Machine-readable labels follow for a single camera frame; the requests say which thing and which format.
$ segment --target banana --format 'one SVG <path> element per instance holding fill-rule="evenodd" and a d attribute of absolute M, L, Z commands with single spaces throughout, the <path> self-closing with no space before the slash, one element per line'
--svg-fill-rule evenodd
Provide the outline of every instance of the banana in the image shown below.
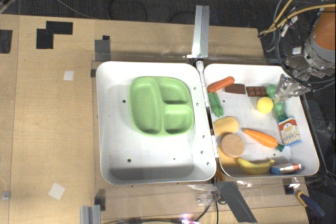
<path fill-rule="evenodd" d="M 270 166 L 275 161 L 273 159 L 270 159 L 269 161 L 265 163 L 255 164 L 255 163 L 249 162 L 246 159 L 238 158 L 237 162 L 240 168 L 243 169 L 243 171 L 245 171 L 246 173 L 249 173 L 252 175 L 262 175 L 269 171 Z"/>

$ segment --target green bottle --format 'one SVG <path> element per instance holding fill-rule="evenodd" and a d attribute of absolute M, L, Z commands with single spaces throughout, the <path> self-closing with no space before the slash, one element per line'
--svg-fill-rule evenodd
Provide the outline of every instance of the green bottle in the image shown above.
<path fill-rule="evenodd" d="M 273 106 L 273 110 L 277 113 L 278 115 L 278 121 L 279 122 L 282 122 L 284 121 L 287 116 L 285 115 L 284 113 L 284 108 L 285 108 L 285 105 L 282 101 L 279 101 L 279 102 L 275 102 L 275 93 L 276 93 L 276 90 L 277 90 L 277 87 L 275 85 L 271 85 L 271 86 L 268 86 L 266 88 L 266 93 L 267 93 L 267 96 L 270 97 L 273 102 L 274 102 L 274 106 Z"/>
<path fill-rule="evenodd" d="M 285 115 L 283 109 L 285 108 L 284 102 L 280 101 L 280 102 L 276 102 L 273 106 L 273 110 L 277 113 L 278 115 L 278 121 L 282 122 L 284 121 L 287 116 Z"/>

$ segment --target chocolate bar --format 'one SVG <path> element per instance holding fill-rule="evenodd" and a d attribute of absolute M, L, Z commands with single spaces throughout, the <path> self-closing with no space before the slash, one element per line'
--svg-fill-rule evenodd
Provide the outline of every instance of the chocolate bar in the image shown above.
<path fill-rule="evenodd" d="M 247 95 L 249 97 L 266 97 L 265 87 L 246 87 Z"/>
<path fill-rule="evenodd" d="M 229 93 L 246 94 L 245 85 L 243 84 L 231 84 L 226 86 L 224 90 Z"/>

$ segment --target toy food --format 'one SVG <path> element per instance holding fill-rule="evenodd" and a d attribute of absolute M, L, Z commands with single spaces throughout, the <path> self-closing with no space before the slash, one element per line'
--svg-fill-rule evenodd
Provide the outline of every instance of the toy food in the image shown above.
<path fill-rule="evenodd" d="M 270 166 L 275 162 L 273 159 L 270 159 L 264 163 L 252 163 L 246 159 L 238 158 L 237 159 L 238 165 L 244 172 L 252 175 L 262 175 L 270 170 Z"/>
<path fill-rule="evenodd" d="M 273 100 L 270 97 L 261 97 L 257 102 L 257 109 L 261 113 L 269 113 L 272 111 L 274 106 Z"/>
<path fill-rule="evenodd" d="M 232 158 L 227 156 L 225 153 L 223 153 L 221 147 L 218 147 L 218 153 L 219 153 L 219 157 L 220 159 L 220 164 L 223 167 L 237 167 L 238 166 L 238 162 L 237 162 L 237 158 Z"/>
<path fill-rule="evenodd" d="M 246 94 L 244 84 L 232 84 L 224 88 L 225 92 L 236 93 L 236 94 Z"/>
<path fill-rule="evenodd" d="M 271 174 L 284 175 L 291 174 L 302 169 L 299 163 L 282 163 L 277 165 L 271 165 Z"/>
<path fill-rule="evenodd" d="M 229 157 L 240 157 L 244 152 L 244 142 L 236 134 L 226 134 L 221 140 L 222 151 Z"/>
<path fill-rule="evenodd" d="M 229 86 L 231 84 L 235 83 L 235 79 L 233 77 L 227 77 L 225 79 L 219 80 L 215 83 L 212 83 L 211 85 L 208 86 L 207 91 L 208 92 L 216 92 L 226 86 Z"/>
<path fill-rule="evenodd" d="M 276 91 L 277 87 L 275 85 L 270 85 L 266 88 L 267 96 L 270 97 L 274 102 L 273 110 L 277 113 L 278 121 L 281 122 L 284 121 L 287 118 L 287 116 L 284 113 L 285 108 L 284 102 L 278 101 L 276 99 L 275 96 Z"/>
<path fill-rule="evenodd" d="M 210 107 L 212 112 L 219 118 L 224 115 L 224 110 L 221 105 L 221 102 L 218 99 L 217 93 L 208 92 Z"/>
<path fill-rule="evenodd" d="M 244 129 L 244 132 L 264 146 L 277 147 L 280 151 L 283 150 L 283 145 L 279 145 L 273 136 L 250 129 Z"/>
<path fill-rule="evenodd" d="M 249 97 L 265 97 L 267 96 L 265 87 L 246 87 Z"/>
<path fill-rule="evenodd" d="M 214 131 L 217 135 L 232 134 L 239 128 L 239 124 L 234 117 L 224 117 L 214 122 Z"/>
<path fill-rule="evenodd" d="M 282 122 L 279 122 L 279 128 L 282 141 L 284 142 L 285 145 L 291 145 L 293 143 L 301 141 L 299 128 L 294 118 L 289 118 Z"/>

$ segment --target white square marker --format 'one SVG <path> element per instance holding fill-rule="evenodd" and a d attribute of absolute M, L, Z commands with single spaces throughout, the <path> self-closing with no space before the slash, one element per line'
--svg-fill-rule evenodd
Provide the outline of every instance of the white square marker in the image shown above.
<path fill-rule="evenodd" d="M 48 194 L 52 196 L 52 198 L 60 200 L 64 191 L 65 191 L 65 188 L 63 188 L 61 185 L 57 183 L 54 183 Z"/>
<path fill-rule="evenodd" d="M 74 71 L 65 71 L 63 80 L 73 80 Z"/>

